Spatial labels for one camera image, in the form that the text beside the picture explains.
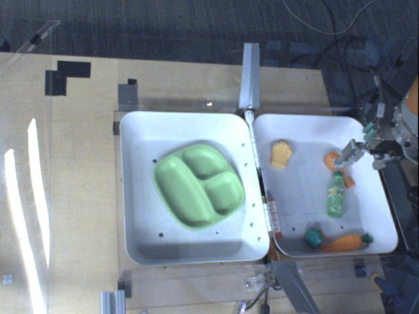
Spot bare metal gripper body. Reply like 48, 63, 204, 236
369, 119, 419, 166

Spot orange toy sausage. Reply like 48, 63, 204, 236
323, 151, 356, 188

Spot green plastic bottle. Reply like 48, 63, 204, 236
326, 171, 346, 218

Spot white plastic tray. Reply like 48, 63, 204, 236
253, 113, 399, 258
118, 111, 271, 267

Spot yellow shell biscuit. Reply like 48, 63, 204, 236
270, 140, 292, 169

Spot orange carrot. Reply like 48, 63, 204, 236
320, 233, 374, 253

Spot green broccoli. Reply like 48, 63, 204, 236
304, 228, 325, 250

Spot thin black and white rod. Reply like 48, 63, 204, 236
244, 109, 268, 209

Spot green divided plate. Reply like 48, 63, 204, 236
152, 143, 246, 231

